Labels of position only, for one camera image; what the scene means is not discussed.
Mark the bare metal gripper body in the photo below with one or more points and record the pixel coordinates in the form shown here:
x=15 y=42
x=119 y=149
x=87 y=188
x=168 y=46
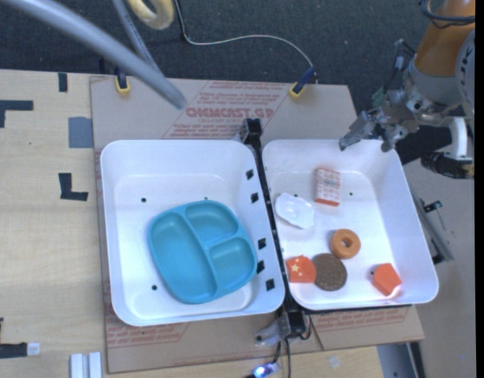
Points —
x=399 y=110

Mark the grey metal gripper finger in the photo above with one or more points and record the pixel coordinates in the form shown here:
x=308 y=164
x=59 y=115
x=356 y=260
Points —
x=392 y=136
x=354 y=131

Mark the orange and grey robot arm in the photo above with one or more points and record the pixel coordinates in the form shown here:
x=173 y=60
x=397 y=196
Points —
x=443 y=49

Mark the orange and white carton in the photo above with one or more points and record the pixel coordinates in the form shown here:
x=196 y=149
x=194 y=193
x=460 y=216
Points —
x=327 y=187

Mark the white plastic tray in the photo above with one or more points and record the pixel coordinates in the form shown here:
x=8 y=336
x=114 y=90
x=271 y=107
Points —
x=131 y=164
x=384 y=219

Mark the orange doughnut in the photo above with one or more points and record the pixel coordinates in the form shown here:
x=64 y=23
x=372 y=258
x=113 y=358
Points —
x=338 y=246

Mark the thin black rod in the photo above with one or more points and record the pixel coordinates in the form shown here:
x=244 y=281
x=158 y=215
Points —
x=271 y=215

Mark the brown round biscuit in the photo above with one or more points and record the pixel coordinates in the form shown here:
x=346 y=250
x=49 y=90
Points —
x=329 y=272

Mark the orange house-shaped block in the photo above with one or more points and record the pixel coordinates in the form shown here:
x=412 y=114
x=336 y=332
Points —
x=386 y=279

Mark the orange pizza slice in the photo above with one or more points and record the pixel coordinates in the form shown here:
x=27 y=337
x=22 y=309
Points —
x=300 y=271

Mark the brown cardboard board red print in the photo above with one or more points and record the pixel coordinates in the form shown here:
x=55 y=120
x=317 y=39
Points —
x=187 y=108

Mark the blue divided plate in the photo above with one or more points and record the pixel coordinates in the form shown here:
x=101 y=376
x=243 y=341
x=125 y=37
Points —
x=198 y=250

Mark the black cylinder on white bracket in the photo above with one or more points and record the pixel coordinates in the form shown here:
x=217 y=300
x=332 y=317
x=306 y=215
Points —
x=453 y=152

